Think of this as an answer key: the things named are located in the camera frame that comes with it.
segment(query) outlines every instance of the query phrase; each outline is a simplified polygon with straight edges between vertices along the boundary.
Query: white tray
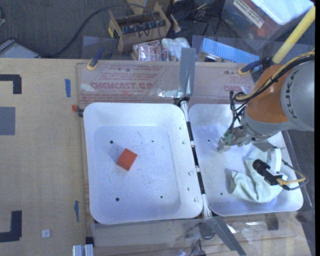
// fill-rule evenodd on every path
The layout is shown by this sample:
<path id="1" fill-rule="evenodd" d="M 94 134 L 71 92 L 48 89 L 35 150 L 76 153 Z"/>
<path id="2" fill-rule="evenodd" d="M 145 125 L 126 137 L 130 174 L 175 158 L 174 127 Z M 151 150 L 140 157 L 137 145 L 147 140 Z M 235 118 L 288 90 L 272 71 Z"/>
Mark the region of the white tray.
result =
<path id="1" fill-rule="evenodd" d="M 219 138 L 232 121 L 229 104 L 193 105 L 189 110 L 189 118 L 206 197 L 214 213 L 220 216 L 238 216 L 293 212 L 302 207 L 304 200 L 300 189 L 283 189 L 271 202 L 263 204 L 238 199 L 228 192 L 230 170 L 245 174 L 244 159 L 255 148 L 249 144 L 242 147 L 232 146 L 222 154 L 217 151 Z M 283 148 L 282 158 L 291 164 L 281 132 L 271 137 L 269 142 Z M 288 180 L 297 178 L 295 172 L 285 165 L 281 166 L 281 172 L 288 176 Z"/>
<path id="2" fill-rule="evenodd" d="M 83 113 L 90 211 L 101 224 L 191 219 L 203 209 L 185 117 L 173 104 L 92 103 Z M 124 148 L 137 154 L 127 171 Z"/>

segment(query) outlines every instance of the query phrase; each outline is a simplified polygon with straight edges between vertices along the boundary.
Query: yellow pole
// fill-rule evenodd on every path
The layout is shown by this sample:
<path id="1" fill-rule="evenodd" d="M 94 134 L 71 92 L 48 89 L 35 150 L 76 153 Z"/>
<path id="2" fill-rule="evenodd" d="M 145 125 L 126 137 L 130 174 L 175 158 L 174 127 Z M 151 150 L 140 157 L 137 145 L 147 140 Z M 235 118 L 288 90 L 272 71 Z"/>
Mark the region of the yellow pole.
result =
<path id="1" fill-rule="evenodd" d="M 311 9 L 306 13 L 300 23 L 293 30 L 291 35 L 285 40 L 280 49 L 273 56 L 272 61 L 275 64 L 279 64 L 284 57 L 288 54 L 291 48 L 295 45 L 295 43 L 299 40 L 299 38 L 304 34 L 304 32 L 309 28 L 309 26 L 316 19 L 316 6 L 314 5 Z"/>

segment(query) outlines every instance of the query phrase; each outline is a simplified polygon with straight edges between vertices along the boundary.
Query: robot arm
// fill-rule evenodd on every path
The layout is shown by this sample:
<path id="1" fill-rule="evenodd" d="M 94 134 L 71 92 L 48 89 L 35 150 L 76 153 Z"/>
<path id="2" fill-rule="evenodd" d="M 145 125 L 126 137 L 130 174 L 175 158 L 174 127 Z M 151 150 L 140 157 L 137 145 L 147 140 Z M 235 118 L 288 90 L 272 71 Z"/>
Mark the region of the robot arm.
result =
<path id="1" fill-rule="evenodd" d="M 236 108 L 235 102 L 242 105 Z M 284 130 L 314 131 L 315 51 L 266 69 L 253 93 L 231 93 L 230 108 L 233 120 L 219 140 L 219 152 L 233 145 L 258 145 Z"/>

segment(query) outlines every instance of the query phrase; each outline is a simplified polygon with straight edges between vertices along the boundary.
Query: white cloth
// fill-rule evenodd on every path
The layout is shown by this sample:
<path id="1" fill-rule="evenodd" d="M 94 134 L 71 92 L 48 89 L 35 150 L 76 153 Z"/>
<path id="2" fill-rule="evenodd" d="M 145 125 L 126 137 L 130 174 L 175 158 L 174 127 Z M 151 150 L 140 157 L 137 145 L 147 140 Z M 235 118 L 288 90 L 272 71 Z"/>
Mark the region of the white cloth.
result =
<path id="1" fill-rule="evenodd" d="M 244 161 L 250 176 L 234 170 L 231 172 L 230 193 L 248 202 L 269 203 L 280 194 L 283 188 L 279 185 L 271 186 L 264 180 L 265 178 L 252 167 L 256 159 L 267 162 L 267 153 L 256 148 Z M 287 180 L 288 177 L 283 175 L 282 178 Z"/>

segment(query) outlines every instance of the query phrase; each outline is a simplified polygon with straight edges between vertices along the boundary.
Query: blue and white striped object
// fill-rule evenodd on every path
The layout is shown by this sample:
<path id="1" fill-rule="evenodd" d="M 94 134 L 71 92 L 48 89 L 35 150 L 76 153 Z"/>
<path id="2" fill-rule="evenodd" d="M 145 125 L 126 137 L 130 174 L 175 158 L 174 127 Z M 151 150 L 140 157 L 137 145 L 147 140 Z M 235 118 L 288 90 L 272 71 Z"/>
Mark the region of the blue and white striped object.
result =
<path id="1" fill-rule="evenodd" d="M 208 38 L 203 39 L 200 52 L 206 52 L 235 63 L 249 64 L 259 60 L 259 56 L 257 55 L 213 41 Z"/>

